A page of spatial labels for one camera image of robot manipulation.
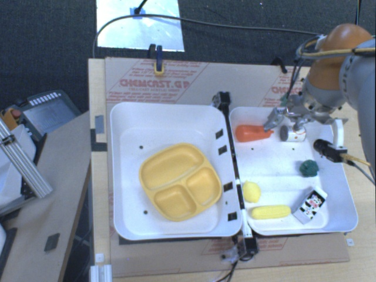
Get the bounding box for black cylinder on white bracket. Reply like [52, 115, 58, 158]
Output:
[313, 118, 348, 163]

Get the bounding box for white plastic tray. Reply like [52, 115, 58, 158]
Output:
[229, 106, 359, 237]
[109, 101, 244, 241]

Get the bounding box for yellow lemon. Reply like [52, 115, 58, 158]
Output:
[242, 180, 261, 203]

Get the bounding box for yellow corn cob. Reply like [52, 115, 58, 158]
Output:
[250, 204, 292, 220]

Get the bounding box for brown cardboard board red print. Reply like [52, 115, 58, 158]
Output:
[104, 56, 351, 278]

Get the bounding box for thin black and white rod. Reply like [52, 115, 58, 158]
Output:
[221, 104, 250, 240]

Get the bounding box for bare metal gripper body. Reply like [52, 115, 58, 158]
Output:
[286, 93, 334, 126]

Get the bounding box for yellow divided plate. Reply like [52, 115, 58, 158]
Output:
[138, 142, 223, 222]

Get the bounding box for orange carrot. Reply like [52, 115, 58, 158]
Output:
[234, 124, 275, 143]

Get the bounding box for white milk carton cow print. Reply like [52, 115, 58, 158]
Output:
[292, 186, 328, 224]

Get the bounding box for black block with thin wires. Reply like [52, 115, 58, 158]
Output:
[234, 234, 260, 261]
[211, 91, 231, 109]

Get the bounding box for green broccoli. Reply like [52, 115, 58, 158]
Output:
[299, 159, 320, 177]

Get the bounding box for small white can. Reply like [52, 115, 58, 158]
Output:
[279, 124, 307, 143]

